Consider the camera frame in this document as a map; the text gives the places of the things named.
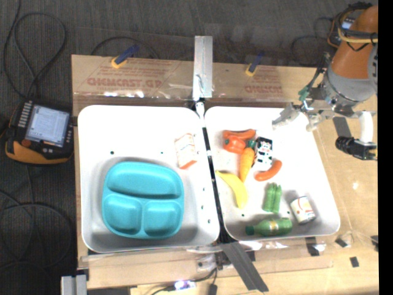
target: bottle cap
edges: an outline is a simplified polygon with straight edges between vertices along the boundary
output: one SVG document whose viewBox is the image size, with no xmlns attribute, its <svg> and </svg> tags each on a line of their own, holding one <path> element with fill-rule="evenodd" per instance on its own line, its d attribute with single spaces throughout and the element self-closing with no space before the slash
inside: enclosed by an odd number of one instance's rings
<svg viewBox="0 0 393 295">
<path fill-rule="evenodd" d="M 246 226 L 246 234 L 253 235 L 254 234 L 254 226 Z"/>
</svg>

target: blue clamp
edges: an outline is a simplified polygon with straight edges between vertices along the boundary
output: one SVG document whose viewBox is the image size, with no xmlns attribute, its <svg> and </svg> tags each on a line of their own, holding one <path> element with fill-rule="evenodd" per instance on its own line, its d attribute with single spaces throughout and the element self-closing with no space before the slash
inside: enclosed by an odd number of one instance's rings
<svg viewBox="0 0 393 295">
<path fill-rule="evenodd" d="M 119 69 L 119 67 L 123 66 L 126 63 L 126 59 L 132 57 L 139 50 L 138 45 L 131 46 L 126 51 L 124 51 L 121 55 L 112 59 L 112 66 L 115 69 Z"/>
<path fill-rule="evenodd" d="M 246 74 L 248 76 L 253 76 L 255 74 L 255 72 L 257 72 L 257 66 L 260 64 L 264 54 L 265 54 L 264 52 L 260 52 L 257 55 L 257 57 L 255 58 L 255 60 L 248 65 L 247 70 L 246 70 Z"/>
</svg>

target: robotic hand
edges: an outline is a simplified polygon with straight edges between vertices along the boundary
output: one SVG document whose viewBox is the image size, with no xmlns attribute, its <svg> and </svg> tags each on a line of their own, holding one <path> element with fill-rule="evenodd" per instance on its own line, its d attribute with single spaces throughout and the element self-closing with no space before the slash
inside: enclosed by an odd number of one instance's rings
<svg viewBox="0 0 393 295">
<path fill-rule="evenodd" d="M 359 10 L 362 13 L 353 24 L 344 28 L 348 15 Z M 341 39 L 336 54 L 332 59 L 327 54 L 322 56 L 313 79 L 299 91 L 301 105 L 286 107 L 273 121 L 273 128 L 288 124 L 300 113 L 308 117 L 309 131 L 336 116 L 359 118 L 360 139 L 339 136 L 336 147 L 362 160 L 378 160 L 376 144 L 372 142 L 372 116 L 376 112 L 353 111 L 353 107 L 372 95 L 378 96 L 378 6 L 358 2 L 339 13 L 334 21 Z M 323 74 L 322 82 L 313 87 L 320 74 Z"/>
</svg>

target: screen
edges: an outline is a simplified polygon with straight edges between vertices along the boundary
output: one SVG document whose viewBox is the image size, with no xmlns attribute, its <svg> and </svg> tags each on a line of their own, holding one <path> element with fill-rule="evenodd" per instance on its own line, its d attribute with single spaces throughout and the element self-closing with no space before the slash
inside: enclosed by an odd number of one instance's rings
<svg viewBox="0 0 393 295">
<path fill-rule="evenodd" d="M 26 139 L 63 147 L 69 113 L 34 105 Z"/>
</svg>

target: can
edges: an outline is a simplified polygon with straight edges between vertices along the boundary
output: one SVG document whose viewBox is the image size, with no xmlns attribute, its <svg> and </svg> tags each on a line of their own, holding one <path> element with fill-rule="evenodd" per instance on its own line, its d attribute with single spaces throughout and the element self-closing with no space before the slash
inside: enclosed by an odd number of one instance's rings
<svg viewBox="0 0 393 295">
<path fill-rule="evenodd" d="M 303 196 L 290 203 L 290 207 L 295 214 L 299 224 L 305 224 L 316 218 L 313 208 L 309 204 L 308 198 Z"/>
</svg>

